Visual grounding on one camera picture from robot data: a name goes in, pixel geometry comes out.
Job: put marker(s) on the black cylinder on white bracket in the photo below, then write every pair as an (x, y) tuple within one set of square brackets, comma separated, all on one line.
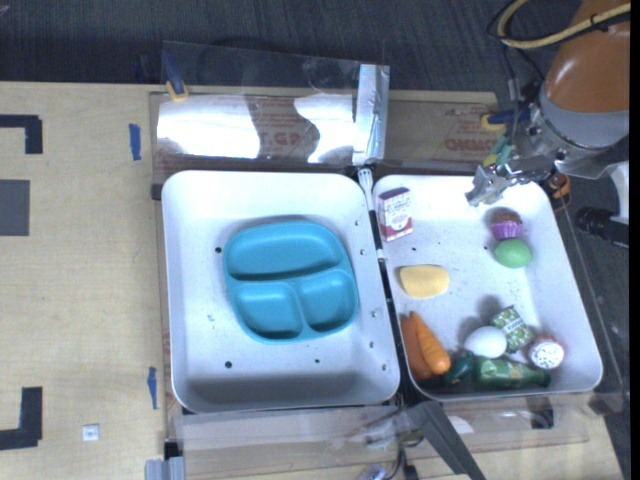
[(602, 224)]

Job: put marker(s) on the orange carrot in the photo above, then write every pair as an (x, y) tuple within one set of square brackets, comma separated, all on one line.
[(412, 353), (434, 348)]

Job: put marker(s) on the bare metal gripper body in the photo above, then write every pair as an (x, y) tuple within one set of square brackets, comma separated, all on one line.
[(562, 154)]

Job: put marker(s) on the green bottle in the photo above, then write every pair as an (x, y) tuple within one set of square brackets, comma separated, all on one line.
[(507, 373)]

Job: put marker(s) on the white cupcake, red case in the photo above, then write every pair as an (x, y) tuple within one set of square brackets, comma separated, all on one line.
[(547, 354)]

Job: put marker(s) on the dark green round object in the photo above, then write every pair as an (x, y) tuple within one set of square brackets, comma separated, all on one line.
[(458, 369)]

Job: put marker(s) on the blue divided plate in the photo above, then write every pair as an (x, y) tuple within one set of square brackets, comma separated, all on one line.
[(287, 278)]

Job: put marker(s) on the green ball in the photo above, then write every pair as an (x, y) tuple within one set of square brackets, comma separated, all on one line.
[(512, 253)]

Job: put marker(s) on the brown cupcake, purple case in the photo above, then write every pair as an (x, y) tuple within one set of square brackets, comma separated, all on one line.
[(506, 225)]

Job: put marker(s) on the white egg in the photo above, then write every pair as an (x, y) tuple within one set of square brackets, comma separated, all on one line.
[(485, 342)]

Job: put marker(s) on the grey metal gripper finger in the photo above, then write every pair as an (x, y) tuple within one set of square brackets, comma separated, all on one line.
[(496, 189), (476, 188)]

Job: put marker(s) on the white and red carton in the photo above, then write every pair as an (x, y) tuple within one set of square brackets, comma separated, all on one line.
[(396, 215)]

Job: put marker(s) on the green can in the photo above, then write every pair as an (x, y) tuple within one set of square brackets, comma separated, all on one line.
[(515, 329)]

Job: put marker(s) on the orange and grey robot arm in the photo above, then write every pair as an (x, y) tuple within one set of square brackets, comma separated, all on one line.
[(592, 75)]

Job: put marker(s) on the yellow bread piece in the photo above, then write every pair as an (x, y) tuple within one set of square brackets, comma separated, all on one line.
[(424, 282)]

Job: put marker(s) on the white plastic tray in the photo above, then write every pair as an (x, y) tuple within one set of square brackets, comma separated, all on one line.
[(470, 278), (200, 318)]

